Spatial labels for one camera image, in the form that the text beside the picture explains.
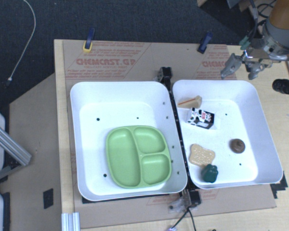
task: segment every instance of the green divided plate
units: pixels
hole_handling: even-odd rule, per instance
[[[123,188],[154,186],[171,174],[169,149],[163,134],[150,126],[111,130],[106,155],[112,179]]]

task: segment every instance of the toy bread slice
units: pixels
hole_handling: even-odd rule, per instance
[[[215,158],[215,152],[205,149],[198,144],[192,144],[191,154],[189,156],[189,161],[192,164],[198,165],[204,168],[208,164],[212,164],[213,159]]]
[[[201,106],[201,103],[202,103],[202,97],[197,96],[195,98],[185,100],[185,101],[178,103],[178,107],[179,108],[186,108],[186,109],[190,109],[190,108],[194,107],[194,108],[198,109]]]

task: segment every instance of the white cable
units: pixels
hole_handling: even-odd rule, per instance
[[[33,19],[34,19],[34,27],[33,27],[33,31],[32,31],[32,33],[31,33],[31,36],[30,36],[30,38],[29,38],[29,40],[28,40],[28,42],[27,42],[27,44],[26,44],[26,46],[25,46],[25,48],[24,48],[24,50],[23,50],[23,52],[22,52],[22,54],[21,54],[21,56],[20,56],[20,58],[19,58],[19,60],[18,60],[18,62],[16,63],[16,65],[15,65],[13,71],[12,71],[11,76],[8,78],[8,82],[11,82],[11,81],[12,81],[12,77],[13,77],[13,75],[14,75],[14,72],[16,71],[16,68],[18,67],[21,59],[23,58],[23,56],[24,56],[24,54],[25,54],[25,52],[26,52],[26,50],[27,50],[27,47],[28,47],[28,45],[29,45],[29,43],[30,43],[30,41],[31,41],[31,39],[32,39],[32,37],[33,37],[33,34],[34,34],[34,32],[35,32],[35,28],[36,28],[36,18],[35,18],[35,13],[34,13],[34,11],[33,11],[33,8],[31,7],[31,5],[30,5],[26,0],[22,0],[22,1],[24,1],[24,2],[29,6],[30,10],[32,11]]]

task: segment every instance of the dark green object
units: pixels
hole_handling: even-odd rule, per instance
[[[212,164],[206,165],[206,167],[201,171],[201,176],[205,182],[214,183],[217,179],[217,175],[217,166]]]

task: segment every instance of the white plastic tray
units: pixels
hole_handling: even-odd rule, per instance
[[[173,85],[176,103],[202,97],[201,109],[214,113],[214,127],[204,129],[186,123],[188,109],[177,108],[191,180],[202,188],[276,183],[283,170],[269,131],[256,89],[239,80],[179,80]],[[241,154],[230,147],[231,139],[241,139]],[[189,162],[191,145],[199,144],[215,152],[212,164],[217,180],[205,182],[202,168]]]
[[[169,93],[158,82],[80,82],[70,92],[78,187],[91,201],[181,192],[187,175]],[[105,152],[108,132],[122,126],[159,129],[172,160],[170,178],[157,186],[125,189],[111,179]]]

